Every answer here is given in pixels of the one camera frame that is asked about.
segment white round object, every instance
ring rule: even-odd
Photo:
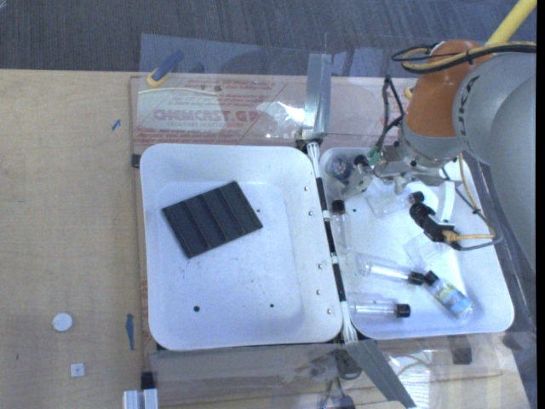
[[[61,312],[53,318],[53,327],[56,331],[67,331],[72,327],[72,317],[66,312]]]

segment wooden table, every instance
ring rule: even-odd
[[[1,407],[116,408],[125,390],[140,387],[131,76],[0,71]],[[51,325],[59,312],[74,319],[66,332]],[[444,396],[438,406],[468,407],[457,396],[485,387],[487,401],[474,407],[525,407],[513,356],[491,341],[501,350],[497,374],[430,384]],[[85,376],[71,377],[75,363]],[[369,387],[364,393],[374,397],[359,407],[400,407]],[[232,407],[269,407],[251,401]]]

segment blue mark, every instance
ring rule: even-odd
[[[125,329],[127,330],[131,350],[135,349],[135,323],[133,318],[134,316],[132,314],[127,314],[127,321],[125,322]]]

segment bottle with blue label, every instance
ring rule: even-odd
[[[424,275],[427,290],[457,318],[466,318],[472,311],[472,302],[452,283],[441,279],[433,271]]]

